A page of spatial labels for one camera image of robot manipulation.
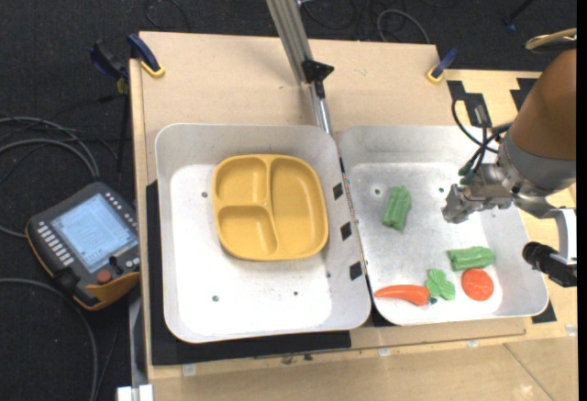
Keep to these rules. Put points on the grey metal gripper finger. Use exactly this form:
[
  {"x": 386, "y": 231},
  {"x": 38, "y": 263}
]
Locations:
[
  {"x": 456, "y": 192},
  {"x": 451, "y": 212}
]

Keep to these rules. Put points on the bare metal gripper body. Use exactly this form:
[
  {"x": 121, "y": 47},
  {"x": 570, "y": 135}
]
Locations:
[{"x": 490, "y": 188}]

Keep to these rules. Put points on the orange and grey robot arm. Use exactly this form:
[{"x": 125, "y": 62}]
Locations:
[{"x": 546, "y": 114}]

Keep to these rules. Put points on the white plastic tray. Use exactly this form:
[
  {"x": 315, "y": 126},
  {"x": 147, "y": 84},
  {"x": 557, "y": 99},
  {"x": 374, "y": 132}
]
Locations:
[
  {"x": 422, "y": 248},
  {"x": 192, "y": 280}
]

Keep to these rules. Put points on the green asparagus bundle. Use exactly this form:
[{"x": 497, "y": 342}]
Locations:
[
  {"x": 396, "y": 208},
  {"x": 471, "y": 258}
]

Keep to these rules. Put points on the green leaf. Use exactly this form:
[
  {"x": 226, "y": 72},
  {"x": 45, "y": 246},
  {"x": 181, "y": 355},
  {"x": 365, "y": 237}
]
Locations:
[{"x": 441, "y": 285}]

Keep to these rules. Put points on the orange round slice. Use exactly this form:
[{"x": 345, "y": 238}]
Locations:
[{"x": 477, "y": 285}]

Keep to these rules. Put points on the orange carrot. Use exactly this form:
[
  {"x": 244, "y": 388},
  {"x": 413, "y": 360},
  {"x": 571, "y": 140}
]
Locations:
[{"x": 406, "y": 292}]

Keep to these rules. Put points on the thin black and white rod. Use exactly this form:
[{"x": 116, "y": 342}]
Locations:
[{"x": 322, "y": 112}]

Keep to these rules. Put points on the yellow divided plate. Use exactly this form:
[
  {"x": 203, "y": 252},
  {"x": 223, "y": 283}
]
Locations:
[{"x": 293, "y": 206}]

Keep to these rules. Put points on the pale wood board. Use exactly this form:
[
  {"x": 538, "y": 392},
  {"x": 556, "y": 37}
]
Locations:
[{"x": 229, "y": 82}]

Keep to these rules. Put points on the black cylinder on white bracket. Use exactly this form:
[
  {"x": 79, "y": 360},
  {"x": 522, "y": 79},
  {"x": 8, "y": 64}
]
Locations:
[{"x": 548, "y": 259}]

